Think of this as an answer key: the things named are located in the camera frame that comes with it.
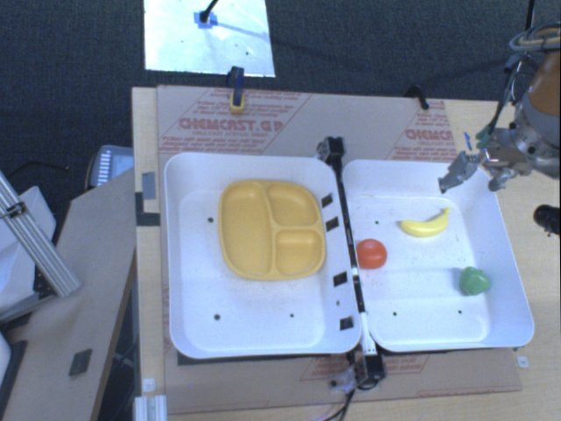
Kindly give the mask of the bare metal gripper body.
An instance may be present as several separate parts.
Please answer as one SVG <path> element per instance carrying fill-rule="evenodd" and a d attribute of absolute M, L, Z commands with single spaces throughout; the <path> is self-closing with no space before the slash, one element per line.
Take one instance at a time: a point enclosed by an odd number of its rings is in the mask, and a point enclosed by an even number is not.
<path fill-rule="evenodd" d="M 483 168 L 493 177 L 515 177 L 537 172 L 560 176 L 559 149 L 523 122 L 495 128 L 483 149 Z"/>

